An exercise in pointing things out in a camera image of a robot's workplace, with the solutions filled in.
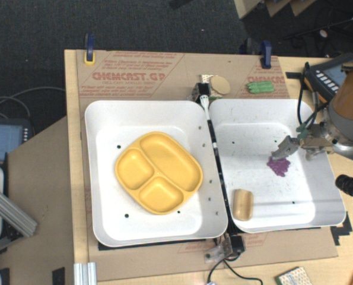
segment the white tray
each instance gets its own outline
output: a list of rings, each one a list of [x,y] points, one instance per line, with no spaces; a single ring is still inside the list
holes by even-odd
[[[307,161],[306,152],[299,149],[287,158],[291,164],[284,178],[266,165],[287,135],[297,136],[297,103],[292,99],[220,99],[209,108],[231,211],[236,189],[254,195],[249,221],[232,215],[244,232],[332,226],[345,218],[326,153]],[[311,113],[302,103],[302,119]]]
[[[203,109],[188,101],[96,101],[85,111],[93,230],[111,247],[217,238],[228,218]],[[140,136],[160,131],[201,165],[199,190],[177,211],[156,215],[142,208],[115,175],[122,151]]]

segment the blue clamp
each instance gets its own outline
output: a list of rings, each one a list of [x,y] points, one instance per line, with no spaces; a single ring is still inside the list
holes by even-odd
[[[260,64],[264,69],[271,68],[271,43],[270,41],[264,40],[260,45],[260,52],[262,54],[262,58],[260,59]]]
[[[96,58],[93,52],[94,46],[94,35],[93,34],[86,34],[85,35],[85,49],[86,52],[84,53],[84,63],[86,65],[94,65]]]

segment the purple object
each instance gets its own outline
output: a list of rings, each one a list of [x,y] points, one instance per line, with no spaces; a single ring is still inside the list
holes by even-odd
[[[288,171],[288,166],[291,164],[286,158],[273,160],[272,156],[269,158],[267,165],[274,171],[278,176],[285,177],[285,174]]]

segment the table surface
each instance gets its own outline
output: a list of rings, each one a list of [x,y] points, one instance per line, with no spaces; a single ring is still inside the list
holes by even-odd
[[[286,72],[302,72],[304,64],[309,61],[311,65],[321,63],[322,58],[295,58],[279,57],[279,63],[284,73],[290,98],[297,98],[300,85],[297,80],[287,79]],[[69,166],[71,174],[72,197],[72,226],[74,231],[74,262],[87,263],[88,242],[87,223],[85,215],[84,178],[82,174],[82,148],[80,141],[80,116],[77,82],[77,57],[75,50],[65,51],[65,77],[68,116],[69,138]],[[308,91],[303,94],[303,100],[311,104]],[[353,177],[353,161],[337,154],[329,156],[335,177],[346,174]],[[353,229],[353,197],[342,193],[342,198],[348,212]],[[340,246],[337,247],[339,256],[329,259],[311,261],[286,262],[280,264],[252,266],[237,268],[243,276],[257,277],[264,284],[275,284],[275,277],[292,270],[295,267],[304,267],[313,284],[352,284],[353,280],[353,232],[349,236],[341,236]],[[135,279],[99,282],[103,285],[120,284],[206,284],[209,271],[183,273],[172,275],[159,275],[156,277],[143,277]],[[255,281],[239,280],[229,269],[219,269],[213,273],[212,280],[217,284],[256,284]]]

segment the yellow plate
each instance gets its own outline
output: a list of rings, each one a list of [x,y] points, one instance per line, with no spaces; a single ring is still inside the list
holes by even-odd
[[[199,163],[172,137],[151,132],[117,159],[116,176],[125,190],[154,214],[170,213],[201,186]]]

